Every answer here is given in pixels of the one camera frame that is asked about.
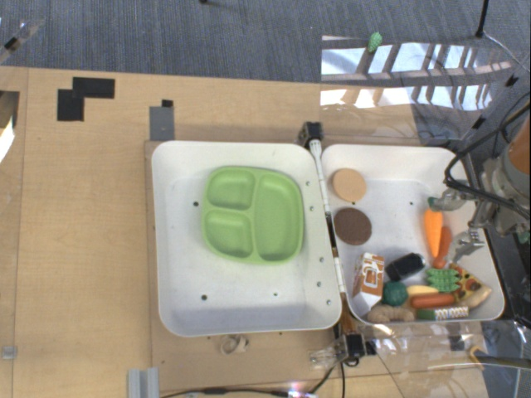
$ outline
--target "gray carpet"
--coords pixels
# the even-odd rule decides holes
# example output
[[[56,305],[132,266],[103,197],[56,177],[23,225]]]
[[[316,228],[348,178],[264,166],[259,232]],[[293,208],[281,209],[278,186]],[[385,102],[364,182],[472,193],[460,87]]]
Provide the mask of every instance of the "gray carpet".
[[[482,0],[0,0],[0,38],[45,23],[17,66],[319,81],[323,34],[452,43]],[[530,0],[491,0],[485,29],[529,51]]]

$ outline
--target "white tray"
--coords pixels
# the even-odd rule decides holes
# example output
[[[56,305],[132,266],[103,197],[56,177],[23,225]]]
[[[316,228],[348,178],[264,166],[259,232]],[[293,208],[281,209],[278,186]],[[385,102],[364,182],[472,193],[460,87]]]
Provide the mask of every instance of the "white tray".
[[[323,170],[334,215],[341,208],[352,206],[340,199],[332,188],[330,180],[338,169],[355,169],[367,183],[367,193],[356,202],[355,207],[371,220],[373,235],[360,246],[348,245],[337,239],[348,303],[356,317],[366,321],[352,300],[354,261],[363,252],[381,255],[386,263],[410,252],[424,255],[426,261],[430,260],[424,238],[423,214],[428,207],[427,198],[438,197],[446,189],[442,182],[444,169],[453,157],[453,153],[442,148],[338,144],[324,151]],[[452,174],[456,178],[466,178],[462,164],[457,164]],[[444,213],[445,222],[454,235],[467,229],[474,209],[474,203],[467,202],[460,210]],[[480,232],[480,238],[486,243],[483,231]],[[472,255],[464,256],[460,265],[493,289],[484,303],[470,311],[469,319],[491,320],[499,317],[504,310],[504,295],[489,246],[485,245]],[[404,280],[404,283],[425,284],[424,278],[425,274],[421,272]]]
[[[304,205],[301,252],[280,265],[214,255],[201,234],[209,174],[224,166],[282,172]],[[166,142],[153,153],[158,309],[180,336],[324,329],[341,312],[314,160],[294,144]]]

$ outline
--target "chocolate milk carton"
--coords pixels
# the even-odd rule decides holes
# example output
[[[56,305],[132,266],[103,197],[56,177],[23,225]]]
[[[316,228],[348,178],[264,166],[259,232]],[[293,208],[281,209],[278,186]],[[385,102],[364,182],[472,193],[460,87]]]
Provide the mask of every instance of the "chocolate milk carton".
[[[382,299],[383,257],[365,252],[354,266],[353,303],[365,315]]]

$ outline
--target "gray tape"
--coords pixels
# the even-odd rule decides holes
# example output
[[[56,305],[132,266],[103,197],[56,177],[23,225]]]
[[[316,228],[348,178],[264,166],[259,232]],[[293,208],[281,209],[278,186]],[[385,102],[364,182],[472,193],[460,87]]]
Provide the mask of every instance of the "gray tape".
[[[155,142],[175,139],[173,108],[162,106],[149,108],[149,139]]]

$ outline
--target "wooden table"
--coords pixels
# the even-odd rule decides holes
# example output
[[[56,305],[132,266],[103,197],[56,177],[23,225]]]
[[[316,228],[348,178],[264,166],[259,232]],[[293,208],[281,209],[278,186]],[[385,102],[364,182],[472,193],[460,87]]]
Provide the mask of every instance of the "wooden table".
[[[85,99],[85,122],[58,122],[57,90],[71,89],[74,76],[115,79],[115,98]],[[0,197],[19,191],[0,218],[0,267],[8,274],[0,310],[11,326],[0,339],[18,349],[14,361],[0,361],[0,395],[125,397],[128,369],[150,366],[160,369],[161,391],[286,388],[323,375],[309,369],[307,352],[328,343],[327,331],[250,335],[248,353],[225,357],[218,337],[157,330],[150,317],[156,297],[150,302],[144,180],[149,107],[161,100],[175,104],[177,139],[289,143],[304,121],[322,119],[321,85],[1,67],[0,90],[21,93],[17,138],[0,164],[0,179],[15,179],[0,183]],[[411,122],[411,114],[401,116]],[[171,361],[161,361],[170,348]],[[400,376],[391,374],[400,365],[365,357],[347,370],[348,396],[402,396],[400,390],[420,396],[415,385],[426,384],[425,350]],[[275,366],[276,358],[282,361]],[[437,396],[460,393],[459,386],[468,396],[486,393],[475,368],[429,378]],[[340,389],[332,379],[320,394],[340,396]]]

